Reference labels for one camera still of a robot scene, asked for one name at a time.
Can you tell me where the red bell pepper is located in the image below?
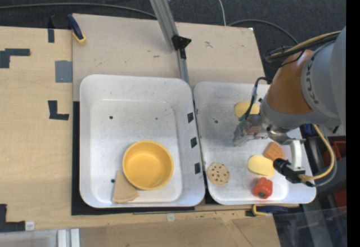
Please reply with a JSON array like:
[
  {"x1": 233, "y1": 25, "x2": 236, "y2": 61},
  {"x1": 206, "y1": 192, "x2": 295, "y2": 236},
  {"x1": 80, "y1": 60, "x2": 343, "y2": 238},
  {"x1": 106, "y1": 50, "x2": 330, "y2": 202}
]
[{"x1": 251, "y1": 177, "x2": 273, "y2": 200}]

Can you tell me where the pale wooden board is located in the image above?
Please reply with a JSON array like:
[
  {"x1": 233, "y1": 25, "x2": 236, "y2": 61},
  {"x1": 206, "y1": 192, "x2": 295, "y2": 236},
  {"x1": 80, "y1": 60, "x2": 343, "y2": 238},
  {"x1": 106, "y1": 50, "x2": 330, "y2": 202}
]
[{"x1": 71, "y1": 13, "x2": 300, "y2": 212}]

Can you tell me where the yellow bowl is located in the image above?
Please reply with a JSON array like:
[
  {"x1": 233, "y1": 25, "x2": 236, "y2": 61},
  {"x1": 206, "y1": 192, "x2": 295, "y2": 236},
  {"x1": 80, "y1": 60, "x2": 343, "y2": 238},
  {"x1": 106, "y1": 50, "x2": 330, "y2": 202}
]
[{"x1": 121, "y1": 140, "x2": 175, "y2": 191}]

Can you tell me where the chocolate chip biscuit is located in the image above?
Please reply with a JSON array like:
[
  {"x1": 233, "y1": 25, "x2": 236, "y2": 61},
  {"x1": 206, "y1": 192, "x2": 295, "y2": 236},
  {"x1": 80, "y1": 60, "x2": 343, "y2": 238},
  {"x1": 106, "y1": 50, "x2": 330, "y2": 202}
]
[{"x1": 206, "y1": 162, "x2": 231, "y2": 187}]

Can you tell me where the pale yellow oval slice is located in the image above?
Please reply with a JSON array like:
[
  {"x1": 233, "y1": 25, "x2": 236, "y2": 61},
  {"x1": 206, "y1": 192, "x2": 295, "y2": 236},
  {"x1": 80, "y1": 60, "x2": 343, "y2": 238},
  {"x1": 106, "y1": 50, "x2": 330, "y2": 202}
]
[
  {"x1": 233, "y1": 100, "x2": 260, "y2": 118},
  {"x1": 247, "y1": 154, "x2": 276, "y2": 177}
]

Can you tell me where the tan bread slice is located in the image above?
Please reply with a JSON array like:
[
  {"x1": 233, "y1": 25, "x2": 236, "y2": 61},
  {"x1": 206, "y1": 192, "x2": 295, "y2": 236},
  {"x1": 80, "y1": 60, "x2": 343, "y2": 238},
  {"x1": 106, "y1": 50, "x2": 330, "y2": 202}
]
[{"x1": 111, "y1": 170, "x2": 140, "y2": 204}]

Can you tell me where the black cylinder on white bracket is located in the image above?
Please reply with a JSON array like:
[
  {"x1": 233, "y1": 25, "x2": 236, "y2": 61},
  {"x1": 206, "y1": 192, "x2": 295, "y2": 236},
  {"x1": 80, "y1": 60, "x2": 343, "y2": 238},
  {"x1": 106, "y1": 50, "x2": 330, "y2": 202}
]
[{"x1": 272, "y1": 139, "x2": 307, "y2": 185}]

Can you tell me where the white plastic tray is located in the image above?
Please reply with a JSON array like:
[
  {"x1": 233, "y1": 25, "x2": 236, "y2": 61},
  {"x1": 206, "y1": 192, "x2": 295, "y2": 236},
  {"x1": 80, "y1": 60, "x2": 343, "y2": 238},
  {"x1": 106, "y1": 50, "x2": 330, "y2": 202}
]
[
  {"x1": 193, "y1": 80, "x2": 317, "y2": 206},
  {"x1": 79, "y1": 74, "x2": 206, "y2": 209}
]

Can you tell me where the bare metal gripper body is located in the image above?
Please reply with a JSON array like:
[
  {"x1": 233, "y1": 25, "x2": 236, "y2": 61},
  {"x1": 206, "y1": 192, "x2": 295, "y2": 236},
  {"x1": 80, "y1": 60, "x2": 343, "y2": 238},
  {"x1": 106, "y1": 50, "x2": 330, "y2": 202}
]
[{"x1": 240, "y1": 114, "x2": 292, "y2": 145}]

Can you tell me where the orange waffle biscuit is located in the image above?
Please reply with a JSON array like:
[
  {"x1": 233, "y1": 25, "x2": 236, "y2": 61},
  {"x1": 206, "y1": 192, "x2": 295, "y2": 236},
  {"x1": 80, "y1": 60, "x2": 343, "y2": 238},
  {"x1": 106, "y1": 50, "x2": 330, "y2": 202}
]
[{"x1": 263, "y1": 141, "x2": 285, "y2": 162}]

